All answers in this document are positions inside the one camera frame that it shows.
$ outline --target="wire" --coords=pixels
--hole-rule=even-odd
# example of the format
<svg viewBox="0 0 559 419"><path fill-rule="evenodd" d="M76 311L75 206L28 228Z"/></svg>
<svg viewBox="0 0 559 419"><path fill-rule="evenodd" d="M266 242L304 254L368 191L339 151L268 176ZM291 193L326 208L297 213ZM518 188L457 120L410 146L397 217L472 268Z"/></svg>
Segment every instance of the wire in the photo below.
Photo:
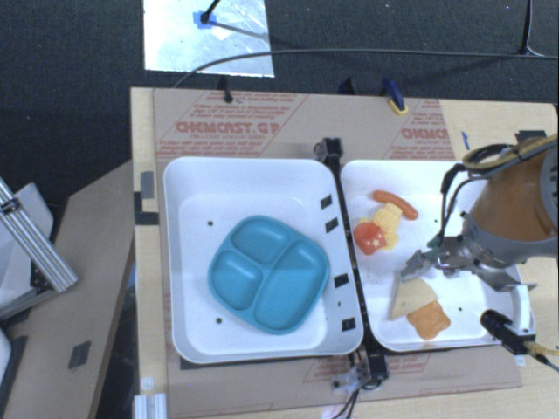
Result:
<svg viewBox="0 0 559 419"><path fill-rule="evenodd" d="M345 405L343 406L343 408L338 411L338 414L335 415L334 417L332 417L331 419L339 419L340 417L342 417L342 415L346 412L347 409L349 409L348 413L346 414L346 419L348 419L349 417L351 417L351 413L353 412L353 408L355 406L355 402L357 402L357 396L359 395L359 388L354 391L353 393L351 393L351 396L349 397L348 401L345 403Z"/></svg>
<svg viewBox="0 0 559 419"><path fill-rule="evenodd" d="M420 50L391 50L386 48L309 48L300 50L278 50L274 52L253 52L247 54L239 54L237 56L230 56L228 58L221 58L212 60L207 64L200 65L192 72L186 73L174 85L173 88L178 88L186 79L194 76L196 73L210 68L214 65L224 64L235 60L260 58L263 56L283 56L289 54L338 54L338 53L351 53L351 54L411 54L420 56L447 56L459 58L500 58L500 59L539 59L539 60L554 60L557 61L557 56L523 56L521 54L498 54L498 53L481 53L481 52L432 52Z"/></svg>
<svg viewBox="0 0 559 419"><path fill-rule="evenodd" d="M559 373L559 367L557 365L555 365L554 363L552 363L551 361L549 361L549 359L546 359L547 361L545 362L545 365L549 366L551 369L554 369L555 371L557 371Z"/></svg>
<svg viewBox="0 0 559 419"><path fill-rule="evenodd" d="M366 385L363 385L363 386L361 387L361 389L364 389L364 390L366 390L366 391L372 391L373 389L377 389L377 388L380 387L380 386L381 386L381 382L378 381L378 382L375 383L375 384L367 383Z"/></svg>
<svg viewBox="0 0 559 419"><path fill-rule="evenodd" d="M458 185L458 187L454 191L454 194L452 194L451 201L448 203L448 208L446 209L445 217L443 217L443 220L442 220L442 225L441 225L441 229L440 229L440 233L439 233L439 235L441 237L441 240L443 240L444 237L445 237L446 225L448 224L448 221L451 218L451 214L454 211L454 205L456 203L456 198L458 197L458 193L468 183L476 182L478 180L480 180L480 178L470 178L468 180L464 180L460 185Z"/></svg>
<svg viewBox="0 0 559 419"><path fill-rule="evenodd" d="M530 34L532 33L532 18L534 15L534 0L528 0L528 14L527 14L527 18L528 18L528 24L526 26L526 33L524 35L524 48L523 50L521 50L521 53L530 53L533 54L534 56L538 56L538 57L542 57L543 55L541 55L539 52L535 52L529 45L528 45L528 41L530 39Z"/></svg>
<svg viewBox="0 0 559 419"><path fill-rule="evenodd" d="M474 149L473 151L468 152L462 159L462 163L464 164L468 172L474 174L482 174L487 177L488 172L490 171L501 172L501 170L504 170L505 168L513 166L520 161L528 160L534 155L538 155L539 153L554 147L556 143L557 134L553 134L549 137L530 142L525 146L512 148L512 153L505 154L495 160L481 162L488 156L494 155L495 153L499 153L503 150L503 148L490 148L494 148L495 146L506 146L492 145L489 147Z"/></svg>
<svg viewBox="0 0 559 419"><path fill-rule="evenodd" d="M559 373L559 367L553 362L551 362L545 355L542 354L530 354L530 355L532 355L532 357L534 357L540 363L543 363L546 367L550 367L551 369Z"/></svg>
<svg viewBox="0 0 559 419"><path fill-rule="evenodd" d="M357 402L357 396L359 395L359 389L355 392L353 401L351 401L351 405L349 406L349 411L346 414L346 419L351 419L351 413L353 413L353 408L355 407L355 403Z"/></svg>
<svg viewBox="0 0 559 419"><path fill-rule="evenodd" d="M543 347L542 345L539 345L535 341L524 341L524 343L522 343L522 344L533 355L540 354L540 355L557 355L557 356L559 356L559 349L547 349L546 347Z"/></svg>
<svg viewBox="0 0 559 419"><path fill-rule="evenodd" d="M448 191L450 190L451 186L452 186L452 182L454 182L454 179L456 178L456 175L458 175L459 172L465 171L466 167L461 164L461 163L456 163L454 166L452 166L451 169L449 169L448 171L446 171L445 176L443 178L443 181L441 183L441 187L440 187L440 192L443 195L443 200L441 203L441 209L440 209L440 230L438 231L437 235L432 239L431 242L437 241L434 246L440 246L442 245L444 239L445 239L445 228L446 228L446 224L448 223L448 217L449 216L446 214L447 213L447 209L446 209L446 198L448 197Z"/></svg>

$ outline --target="toy bread slice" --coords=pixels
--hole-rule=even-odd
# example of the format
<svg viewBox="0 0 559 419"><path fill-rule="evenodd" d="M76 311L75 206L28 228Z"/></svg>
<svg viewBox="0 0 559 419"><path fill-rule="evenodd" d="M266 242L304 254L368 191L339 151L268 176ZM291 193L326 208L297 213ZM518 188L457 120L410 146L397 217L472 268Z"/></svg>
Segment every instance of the toy bread slice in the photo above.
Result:
<svg viewBox="0 0 559 419"><path fill-rule="evenodd" d="M398 283L394 305L390 313L390 319L398 319L412 313L417 309L437 301L437 294L421 278L410 279Z"/></svg>
<svg viewBox="0 0 559 419"><path fill-rule="evenodd" d="M445 315L438 301L408 313L408 321L416 328L423 340L433 340L439 332L451 325L451 320Z"/></svg>

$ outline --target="white tray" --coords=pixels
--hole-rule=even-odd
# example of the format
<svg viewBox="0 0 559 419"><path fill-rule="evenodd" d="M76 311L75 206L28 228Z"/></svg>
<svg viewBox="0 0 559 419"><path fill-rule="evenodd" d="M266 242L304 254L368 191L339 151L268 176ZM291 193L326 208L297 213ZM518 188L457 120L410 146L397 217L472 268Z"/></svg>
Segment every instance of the white tray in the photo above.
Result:
<svg viewBox="0 0 559 419"><path fill-rule="evenodd" d="M361 217L372 217L382 205L370 197L376 189L401 196L419 213L415 221L402 216L397 230L399 241L393 250L376 251L366 256L355 247L371 330L383 346L393 351L495 344L480 324L481 314L491 308L509 318L514 315L511 292L497 293L470 272L461 272L459 277L449 279L441 270L430 269L423 279L437 293L451 326L434 340L425 341L405 317L390 320L397 274L415 250L426 250L427 242L440 228L440 183L453 164L444 161L352 161L342 170L342 186L352 230ZM451 194L462 179L461 175L457 177ZM460 191L446 235L460 233L463 219L459 213L472 207L483 185L483 182L472 182ZM520 280L518 273L511 276Z"/></svg>
<svg viewBox="0 0 559 419"><path fill-rule="evenodd" d="M362 340L362 320L329 169L311 160L183 157L164 173L173 341L195 363L347 354ZM322 208L321 201L331 197ZM263 332L214 299L210 262L227 234L249 216L269 216L316 242L330 276L313 311L295 331ZM329 233L326 223L337 219ZM347 284L335 288L335 278ZM355 327L342 331L344 320Z"/></svg>

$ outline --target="orange sausage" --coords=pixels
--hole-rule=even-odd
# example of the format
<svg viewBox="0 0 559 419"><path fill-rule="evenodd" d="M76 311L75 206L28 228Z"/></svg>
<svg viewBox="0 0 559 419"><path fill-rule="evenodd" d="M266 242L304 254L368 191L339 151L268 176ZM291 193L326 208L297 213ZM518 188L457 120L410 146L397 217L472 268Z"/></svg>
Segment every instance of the orange sausage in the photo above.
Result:
<svg viewBox="0 0 559 419"><path fill-rule="evenodd" d="M418 211L407 203L403 198L398 197L388 191L381 191L378 189L373 192L373 200L380 203L394 203L399 209L402 210L406 219L416 220L419 216Z"/></svg>

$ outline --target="blue plate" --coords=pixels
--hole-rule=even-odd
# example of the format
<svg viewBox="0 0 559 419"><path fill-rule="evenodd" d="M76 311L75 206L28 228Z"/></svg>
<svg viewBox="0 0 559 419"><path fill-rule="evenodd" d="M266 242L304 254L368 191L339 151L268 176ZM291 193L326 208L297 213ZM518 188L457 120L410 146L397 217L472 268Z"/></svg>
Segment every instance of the blue plate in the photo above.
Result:
<svg viewBox="0 0 559 419"><path fill-rule="evenodd" d="M269 333L290 333L313 310L330 273L326 253L298 231L265 216L247 217L211 261L213 296Z"/></svg>

